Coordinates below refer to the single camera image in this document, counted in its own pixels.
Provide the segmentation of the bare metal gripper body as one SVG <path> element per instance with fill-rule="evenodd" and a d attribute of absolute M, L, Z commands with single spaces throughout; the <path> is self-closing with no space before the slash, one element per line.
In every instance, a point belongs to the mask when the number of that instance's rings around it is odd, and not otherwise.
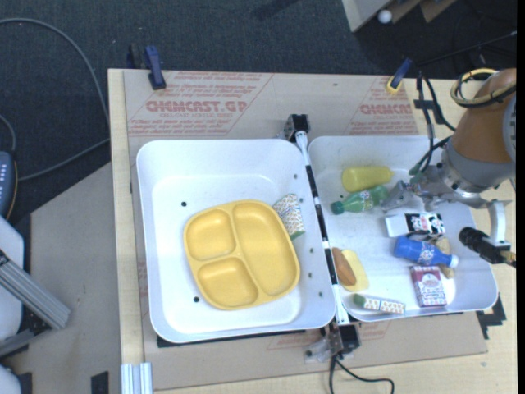
<path fill-rule="evenodd" d="M 481 196 L 486 186 L 462 178 L 448 165 L 433 165 L 412 178 L 412 191 L 422 199 L 426 210 L 436 210 L 440 204 L 461 203 L 470 208 L 488 208 L 493 200 Z"/>

